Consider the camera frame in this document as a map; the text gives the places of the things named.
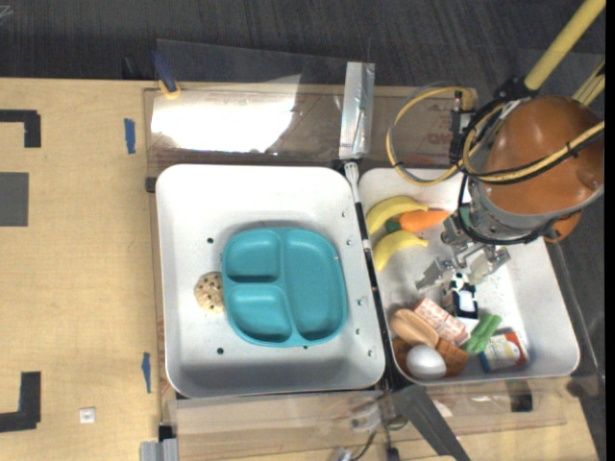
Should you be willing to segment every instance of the yellow pole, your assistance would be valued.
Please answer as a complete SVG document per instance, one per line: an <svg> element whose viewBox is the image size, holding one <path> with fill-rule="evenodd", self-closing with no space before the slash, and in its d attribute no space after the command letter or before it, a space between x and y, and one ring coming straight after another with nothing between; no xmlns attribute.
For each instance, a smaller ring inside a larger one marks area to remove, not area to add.
<svg viewBox="0 0 615 461"><path fill-rule="evenodd" d="M598 94L604 90L604 84L606 82L604 74L605 65L606 60L602 60L584 84L575 92L573 99L577 99L577 101L583 103L585 106L589 106L589 104L598 97Z"/></svg>
<svg viewBox="0 0 615 461"><path fill-rule="evenodd" d="M606 0L585 0L524 81L538 90L606 6Z"/></svg>

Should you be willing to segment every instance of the black floor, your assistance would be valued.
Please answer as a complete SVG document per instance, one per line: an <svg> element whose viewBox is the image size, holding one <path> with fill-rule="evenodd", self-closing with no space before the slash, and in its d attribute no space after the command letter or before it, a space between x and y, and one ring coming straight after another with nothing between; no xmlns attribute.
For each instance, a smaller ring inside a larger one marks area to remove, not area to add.
<svg viewBox="0 0 615 461"><path fill-rule="evenodd" d="M0 76L119 79L128 55L149 75L150 50L170 39L372 61L377 85L450 80L486 102L531 69L583 1L0 0L13 10L0 21ZM574 93L604 56L605 33L603 12L542 91ZM604 115L604 96L592 107ZM579 304L571 316L587 330L577 375L601 385L583 404L605 458L603 198L561 247Z"/></svg>

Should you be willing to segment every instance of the sink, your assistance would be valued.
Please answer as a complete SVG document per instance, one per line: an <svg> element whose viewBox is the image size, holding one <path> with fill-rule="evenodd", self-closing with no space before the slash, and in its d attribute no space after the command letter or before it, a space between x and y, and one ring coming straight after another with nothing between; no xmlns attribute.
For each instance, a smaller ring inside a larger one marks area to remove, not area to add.
<svg viewBox="0 0 615 461"><path fill-rule="evenodd" d="M378 382L385 366L381 333L344 177L323 167L181 164L162 172L156 197L166 372L179 393L210 398L364 389ZM199 278L222 271L234 236L280 227L322 235L339 257L347 315L327 341L250 343L226 312L207 313L195 299Z"/></svg>

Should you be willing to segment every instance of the gray square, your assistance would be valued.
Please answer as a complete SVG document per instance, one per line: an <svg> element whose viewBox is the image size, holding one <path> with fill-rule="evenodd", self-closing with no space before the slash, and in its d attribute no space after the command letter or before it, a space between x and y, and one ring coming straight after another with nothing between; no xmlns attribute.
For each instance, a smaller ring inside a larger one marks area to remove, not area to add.
<svg viewBox="0 0 615 461"><path fill-rule="evenodd" d="M28 226L28 173L0 173L0 227Z"/></svg>

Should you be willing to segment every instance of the cookie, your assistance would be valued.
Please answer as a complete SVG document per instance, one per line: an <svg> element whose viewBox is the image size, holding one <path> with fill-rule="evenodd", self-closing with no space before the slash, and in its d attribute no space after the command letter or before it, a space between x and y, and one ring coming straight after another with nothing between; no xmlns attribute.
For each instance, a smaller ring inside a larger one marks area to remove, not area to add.
<svg viewBox="0 0 615 461"><path fill-rule="evenodd" d="M200 277L194 286L194 297L199 307L208 314L224 312L222 275L219 272L211 272Z"/></svg>

